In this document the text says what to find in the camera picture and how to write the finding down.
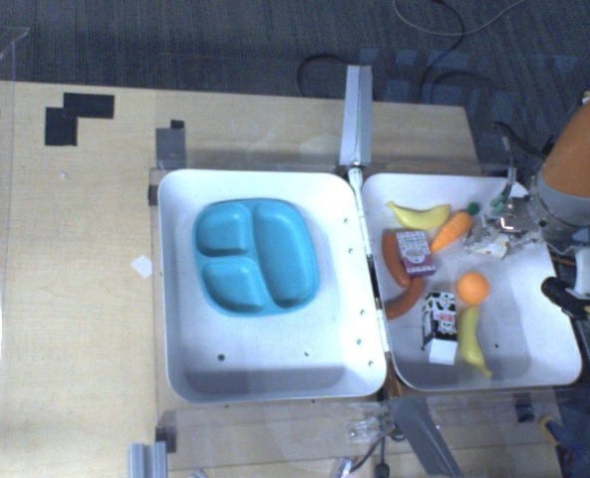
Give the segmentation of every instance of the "sausage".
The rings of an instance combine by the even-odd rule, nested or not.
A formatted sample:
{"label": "sausage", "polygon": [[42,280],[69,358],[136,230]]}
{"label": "sausage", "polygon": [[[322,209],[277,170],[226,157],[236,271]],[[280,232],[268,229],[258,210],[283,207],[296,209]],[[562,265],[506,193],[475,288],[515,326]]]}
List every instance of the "sausage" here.
{"label": "sausage", "polygon": [[388,230],[382,236],[382,255],[384,256],[386,268],[395,280],[395,283],[403,289],[407,289],[411,285],[411,277],[399,256],[397,235],[394,230]]}
{"label": "sausage", "polygon": [[405,312],[412,308],[422,296],[424,291],[424,278],[415,276],[411,280],[408,289],[395,300],[384,304],[386,319],[389,321],[401,317]]}

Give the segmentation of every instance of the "toy orange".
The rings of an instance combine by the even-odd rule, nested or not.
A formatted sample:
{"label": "toy orange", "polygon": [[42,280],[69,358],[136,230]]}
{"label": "toy orange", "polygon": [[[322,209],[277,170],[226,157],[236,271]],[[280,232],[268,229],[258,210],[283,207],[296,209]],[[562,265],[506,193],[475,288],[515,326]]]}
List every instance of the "toy orange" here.
{"label": "toy orange", "polygon": [[456,293],[464,303],[478,305],[490,293],[490,284],[481,273],[470,271],[456,282]]}

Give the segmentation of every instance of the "black wire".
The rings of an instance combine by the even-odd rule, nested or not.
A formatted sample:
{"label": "black wire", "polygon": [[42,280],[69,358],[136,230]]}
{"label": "black wire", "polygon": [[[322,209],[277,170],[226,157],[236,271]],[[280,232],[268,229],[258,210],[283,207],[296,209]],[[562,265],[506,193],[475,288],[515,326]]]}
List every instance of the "black wire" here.
{"label": "black wire", "polygon": [[377,440],[373,444],[371,444],[370,448],[368,448],[368,451],[364,454],[364,456],[351,466],[350,472],[354,473],[359,468],[361,468],[368,461],[368,459],[371,458],[371,455],[375,453],[377,446],[379,446],[380,444],[382,445],[381,463],[383,464],[384,453],[386,451],[386,437],[390,437],[395,442],[402,442],[406,440],[406,435],[404,435],[404,432],[402,432],[400,426],[397,423],[395,423],[395,428],[393,428],[393,430],[391,430],[385,435],[382,435],[381,437],[378,437]]}
{"label": "black wire", "polygon": [[384,453],[385,453],[385,452],[386,452],[386,437],[384,437],[384,438],[382,439],[382,452],[381,452],[381,454],[380,454],[380,457],[379,457],[379,461],[380,461],[382,464],[385,464],[385,463],[386,463],[386,461],[384,460]]}
{"label": "black wire", "polygon": [[518,134],[516,134],[516,132],[514,132],[514,129],[512,129],[512,127],[510,127],[505,122],[497,120],[494,122],[494,127],[499,132],[506,131],[507,137],[509,138],[510,142],[517,145],[524,152],[527,152],[528,154],[536,157],[537,159],[545,159],[546,155],[543,152],[541,152],[538,148],[533,147],[527,141],[521,138]]}
{"label": "black wire", "polygon": [[[438,85],[440,82],[442,82],[446,78],[452,78],[452,77],[456,77],[456,76],[466,76],[466,77],[475,78],[477,80],[481,80],[482,82],[489,84],[495,91],[498,91],[498,92],[503,91],[503,88],[497,82],[495,82],[492,78],[490,78],[486,75],[481,75],[479,73],[475,73],[473,71],[467,71],[465,69],[454,69],[454,70],[448,71],[446,73],[442,73],[441,75],[437,76],[433,80],[433,83],[431,85],[431,90],[429,92],[428,102],[431,103],[433,101],[433,90],[436,85]],[[512,105],[514,106],[515,112],[518,114],[518,107],[516,106],[515,103],[512,103]],[[499,132],[504,132],[505,134],[507,134],[507,137],[509,138],[510,142],[512,142],[513,144],[518,146],[524,152],[527,152],[529,155],[536,157],[537,159],[541,159],[541,160],[543,160],[547,157],[547,154],[540,151],[536,147],[533,147],[526,140],[521,138],[514,131],[514,129],[510,125],[508,125],[506,122],[503,122],[501,120],[496,120],[495,122],[493,122],[493,126]]]}
{"label": "black wire", "polygon": [[444,7],[446,7],[454,15],[454,17],[458,21],[459,27],[461,28],[461,35],[456,38],[456,41],[454,41],[454,43],[452,44],[452,46],[450,46],[447,50],[445,50],[444,52],[442,52],[424,70],[424,73],[422,74],[422,77],[419,80],[419,93],[417,94],[417,97],[415,99],[416,103],[418,103],[421,100],[421,98],[422,98],[422,93],[424,92],[424,85],[426,84],[426,80],[428,79],[428,74],[435,69],[435,67],[437,66],[437,64],[441,60],[443,60],[443,58],[445,58],[448,54],[450,54],[456,48],[458,48],[458,46],[461,44],[461,42],[465,38],[465,24],[463,23],[463,19],[461,18],[461,16],[459,15],[459,13],[456,12],[456,9],[454,9],[451,5],[449,5],[448,3],[446,3],[444,0],[432,0],[432,1],[435,2],[435,3],[437,3],[437,4],[439,4],[439,5],[443,5]]}
{"label": "black wire", "polygon": [[467,77],[471,77],[471,78],[476,78],[477,80],[481,80],[482,82],[486,82],[487,84],[491,85],[493,89],[495,89],[496,91],[501,91],[502,88],[490,77],[486,76],[486,75],[480,75],[479,73],[475,73],[473,71],[467,71],[466,69],[452,69],[450,71],[447,71],[446,73],[441,73],[439,76],[437,76],[434,80],[433,83],[431,85],[431,90],[428,93],[428,103],[431,103],[433,101],[433,91],[435,89],[435,87],[441,83],[443,80],[445,80],[446,78],[452,78],[455,76],[467,76]]}
{"label": "black wire", "polygon": [[297,94],[302,98],[309,97],[308,95],[304,94],[304,91],[302,90],[302,83],[304,81],[304,70],[306,69],[306,67],[308,67],[309,64],[312,64],[313,62],[317,62],[320,60],[331,60],[334,62],[344,64],[345,66],[348,66],[350,64],[350,62],[343,59],[339,55],[335,55],[334,53],[315,53],[313,55],[309,55],[308,57],[306,57],[302,62],[300,62],[299,66],[297,66],[297,73],[295,75],[295,81],[297,83]]}
{"label": "black wire", "polygon": [[380,445],[380,443],[386,439],[386,435],[383,435],[381,437],[379,437],[373,444],[371,444],[371,447],[368,448],[368,451],[365,453],[365,455],[362,457],[361,460],[359,460],[357,463],[351,465],[351,473],[354,473],[355,471],[357,471],[359,468],[361,468],[364,464],[366,464],[366,462],[368,461],[369,458],[371,458],[371,455],[373,453],[375,453],[375,450],[377,449],[377,447]]}

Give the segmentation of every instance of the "white tray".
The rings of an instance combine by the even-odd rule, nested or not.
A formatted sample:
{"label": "white tray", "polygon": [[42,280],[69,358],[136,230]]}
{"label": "white tray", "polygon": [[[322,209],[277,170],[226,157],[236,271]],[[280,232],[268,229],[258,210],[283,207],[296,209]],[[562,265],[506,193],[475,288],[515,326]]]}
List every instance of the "white tray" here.
{"label": "white tray", "polygon": [[[288,314],[243,318],[215,310],[199,286],[192,225],[208,205],[277,198],[311,235],[319,291]],[[386,374],[355,197],[325,173],[178,170],[159,186],[168,381],[192,402],[364,396]]]}
{"label": "white tray", "polygon": [[[452,210],[475,201],[488,210],[489,202],[503,188],[504,179],[383,173],[364,184],[366,218],[380,290],[384,300],[402,290],[388,273],[381,256],[382,233],[399,228],[389,200],[399,205],[427,209],[447,203]],[[515,186],[514,194],[525,189]],[[573,382],[581,371],[581,354],[569,319],[541,293],[541,282],[554,276],[543,244],[529,245],[503,260],[466,254],[454,243],[434,255],[438,271],[427,277],[426,291],[453,292],[456,279],[469,270],[485,275],[491,285],[481,305],[477,331],[491,379],[458,360],[454,366],[431,364],[422,351],[421,303],[389,322],[391,346],[399,376],[425,391],[474,390],[562,385]]]}

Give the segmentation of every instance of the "wooden table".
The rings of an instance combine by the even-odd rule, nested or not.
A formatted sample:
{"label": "wooden table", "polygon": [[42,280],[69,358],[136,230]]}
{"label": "wooden table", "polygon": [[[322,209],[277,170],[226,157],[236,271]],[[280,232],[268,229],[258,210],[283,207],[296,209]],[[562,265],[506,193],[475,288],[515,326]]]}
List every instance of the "wooden table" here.
{"label": "wooden table", "polygon": [[[114,95],[115,116],[79,119],[78,146],[46,146],[45,108],[64,92]],[[129,445],[151,444],[157,422],[152,280],[131,265],[151,257],[155,129],[183,120],[196,165],[333,164],[343,102],[0,82],[0,111],[0,477],[127,476]],[[375,163],[475,169],[463,109],[377,103],[373,124]],[[519,447],[521,464],[500,445],[455,457],[469,472],[556,476],[553,449],[536,441]],[[407,444],[389,462],[393,476],[421,475]],[[326,477],[332,465],[205,471]]]}

